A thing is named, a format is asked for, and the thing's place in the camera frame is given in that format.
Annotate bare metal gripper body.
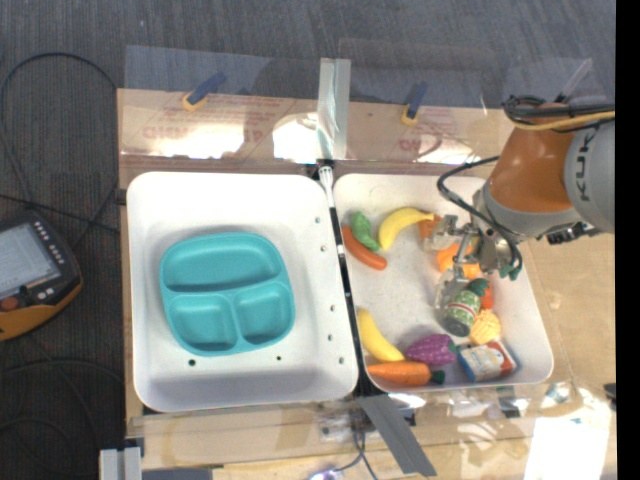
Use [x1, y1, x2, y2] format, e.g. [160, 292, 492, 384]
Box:
[452, 222, 503, 275]

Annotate brown toy bread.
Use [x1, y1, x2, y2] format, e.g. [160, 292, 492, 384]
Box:
[417, 212, 444, 240]

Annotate orange toy fruit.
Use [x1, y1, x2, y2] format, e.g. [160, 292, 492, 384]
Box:
[436, 241, 482, 280]

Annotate green and white can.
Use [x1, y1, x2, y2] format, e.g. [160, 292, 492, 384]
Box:
[441, 289, 483, 338]

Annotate white plastic tray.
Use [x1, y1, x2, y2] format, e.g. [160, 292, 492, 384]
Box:
[331, 172, 555, 394]
[125, 170, 360, 413]

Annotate yellow banana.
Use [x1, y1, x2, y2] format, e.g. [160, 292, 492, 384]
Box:
[356, 307, 406, 364]
[377, 206, 435, 252]

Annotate purple grapes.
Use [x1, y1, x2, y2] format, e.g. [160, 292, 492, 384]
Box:
[404, 333, 459, 368]

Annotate red sausage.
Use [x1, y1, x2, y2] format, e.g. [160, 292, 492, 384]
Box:
[341, 224, 389, 272]

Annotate green broccoli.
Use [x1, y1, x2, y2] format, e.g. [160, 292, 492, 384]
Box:
[350, 210, 382, 253]

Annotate white blue orange carton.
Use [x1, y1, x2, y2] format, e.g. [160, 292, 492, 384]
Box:
[456, 340, 518, 384]

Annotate orange carrot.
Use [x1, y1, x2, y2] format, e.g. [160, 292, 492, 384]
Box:
[366, 360, 446, 388]

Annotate blue divided plate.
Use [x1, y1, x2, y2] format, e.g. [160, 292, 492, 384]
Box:
[158, 231, 297, 357]

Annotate brown cardboard board red print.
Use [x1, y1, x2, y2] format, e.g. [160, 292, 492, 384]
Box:
[116, 87, 609, 469]

